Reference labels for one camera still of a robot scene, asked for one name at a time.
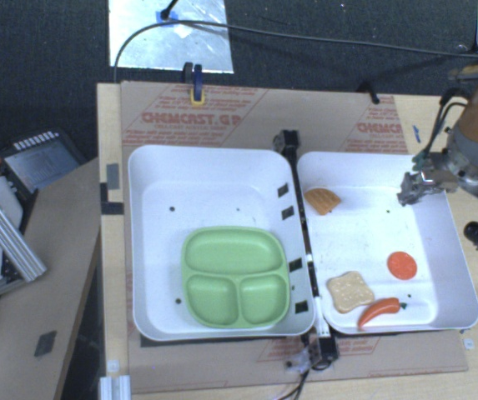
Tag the thin black and white rod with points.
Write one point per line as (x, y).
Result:
(305, 231)

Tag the white plastic tray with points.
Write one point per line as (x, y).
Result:
(368, 231)
(205, 190)

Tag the brown cardboard board red print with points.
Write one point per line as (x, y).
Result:
(238, 115)

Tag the green divided plate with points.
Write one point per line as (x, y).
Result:
(234, 277)

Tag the beige bread slice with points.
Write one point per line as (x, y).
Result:
(349, 292)

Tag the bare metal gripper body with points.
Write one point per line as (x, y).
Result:
(445, 177)

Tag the orange chili pepper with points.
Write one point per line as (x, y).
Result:
(378, 311)

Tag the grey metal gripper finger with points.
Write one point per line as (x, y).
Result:
(405, 192)
(421, 189)

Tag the orange round slice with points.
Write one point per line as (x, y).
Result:
(402, 266)

